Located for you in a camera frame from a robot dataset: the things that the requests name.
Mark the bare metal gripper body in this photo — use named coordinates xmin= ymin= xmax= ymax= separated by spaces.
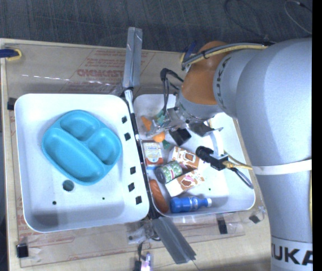
xmin=160 ymin=107 xmax=208 ymax=132

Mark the orange carrot with green top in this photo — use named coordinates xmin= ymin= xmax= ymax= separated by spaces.
xmin=152 ymin=131 xmax=172 ymax=151

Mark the small orange carrot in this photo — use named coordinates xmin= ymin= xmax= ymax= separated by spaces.
xmin=140 ymin=115 xmax=153 ymax=133

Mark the black cube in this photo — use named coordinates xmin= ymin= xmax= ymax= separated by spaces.
xmin=168 ymin=126 xmax=192 ymax=147

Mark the red and white packet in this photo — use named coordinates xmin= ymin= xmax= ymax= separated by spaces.
xmin=143 ymin=141 xmax=164 ymax=169

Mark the brown and white carton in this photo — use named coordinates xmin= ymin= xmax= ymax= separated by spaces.
xmin=164 ymin=169 xmax=206 ymax=198
xmin=168 ymin=146 xmax=201 ymax=171

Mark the green can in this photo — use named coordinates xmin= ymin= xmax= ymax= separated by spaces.
xmin=155 ymin=160 xmax=184 ymax=184

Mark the brown sausage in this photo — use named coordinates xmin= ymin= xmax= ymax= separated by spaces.
xmin=149 ymin=179 xmax=170 ymax=214

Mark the blue bottle with white cap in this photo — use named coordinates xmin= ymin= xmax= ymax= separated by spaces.
xmin=169 ymin=195 xmax=213 ymax=214

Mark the blue divided plate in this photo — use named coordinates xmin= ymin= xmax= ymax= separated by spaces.
xmin=41 ymin=109 xmax=123 ymax=186

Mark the white plastic tray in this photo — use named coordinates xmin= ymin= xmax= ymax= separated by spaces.
xmin=132 ymin=93 xmax=257 ymax=218
xmin=14 ymin=93 xmax=151 ymax=234

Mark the brown cardboard board, red print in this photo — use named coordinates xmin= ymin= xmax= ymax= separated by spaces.
xmin=3 ymin=42 xmax=266 ymax=268

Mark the black cylinder on white bracket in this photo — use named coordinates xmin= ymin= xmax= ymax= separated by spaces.
xmin=195 ymin=128 xmax=230 ymax=172

